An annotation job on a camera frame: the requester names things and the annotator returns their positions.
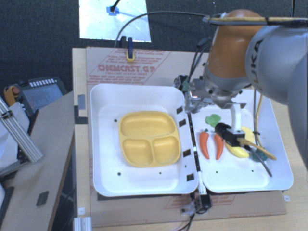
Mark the yellow banana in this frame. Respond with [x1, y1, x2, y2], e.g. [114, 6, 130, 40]
[224, 126, 256, 159]

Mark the dark green toy vegetable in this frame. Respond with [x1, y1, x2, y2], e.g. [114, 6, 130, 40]
[249, 150, 268, 163]

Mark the orange toy carrot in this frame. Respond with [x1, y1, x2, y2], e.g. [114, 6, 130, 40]
[199, 128, 211, 160]
[213, 133, 225, 161]

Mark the brown cardboard board red print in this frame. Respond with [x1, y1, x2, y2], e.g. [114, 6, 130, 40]
[85, 46, 287, 228]

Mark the black block with thin wires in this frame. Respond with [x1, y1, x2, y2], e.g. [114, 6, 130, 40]
[193, 193, 213, 214]
[174, 74, 191, 91]

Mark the white plastic tray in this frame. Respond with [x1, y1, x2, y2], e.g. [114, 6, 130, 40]
[186, 88, 295, 194]
[90, 83, 199, 198]

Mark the thin black and white rod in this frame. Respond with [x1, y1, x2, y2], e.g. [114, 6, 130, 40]
[187, 113, 206, 195]

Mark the black cylinder on white bracket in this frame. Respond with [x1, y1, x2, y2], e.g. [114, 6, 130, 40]
[214, 103, 246, 147]

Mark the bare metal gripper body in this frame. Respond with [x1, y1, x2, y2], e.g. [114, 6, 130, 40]
[184, 78, 218, 107]

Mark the light green toy vegetable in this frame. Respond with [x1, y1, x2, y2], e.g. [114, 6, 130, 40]
[205, 114, 222, 127]

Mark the yellow divided plate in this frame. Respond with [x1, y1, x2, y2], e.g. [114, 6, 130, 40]
[118, 111, 182, 168]

